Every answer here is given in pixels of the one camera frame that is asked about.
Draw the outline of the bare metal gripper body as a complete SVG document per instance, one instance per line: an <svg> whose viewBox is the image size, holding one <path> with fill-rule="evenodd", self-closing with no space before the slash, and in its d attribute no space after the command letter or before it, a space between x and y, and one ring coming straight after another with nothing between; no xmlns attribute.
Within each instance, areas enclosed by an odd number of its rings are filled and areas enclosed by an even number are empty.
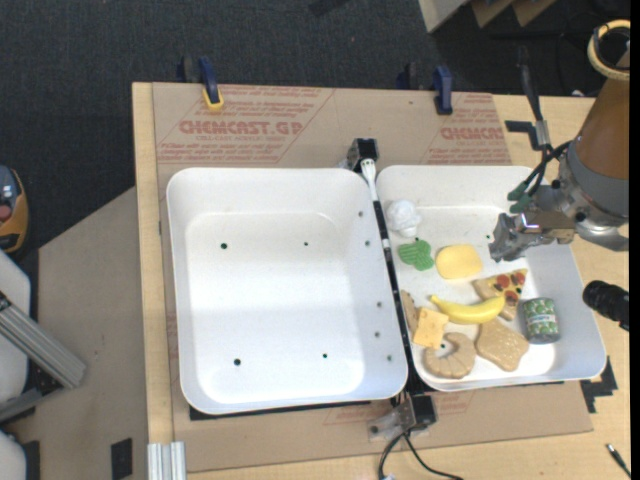
<svg viewBox="0 0 640 480"><path fill-rule="evenodd" d="M628 218L606 209L570 182L541 185L519 213L519 230L539 235L539 242L568 244L575 236L605 249L629 250L629 239L619 228Z"/></svg>

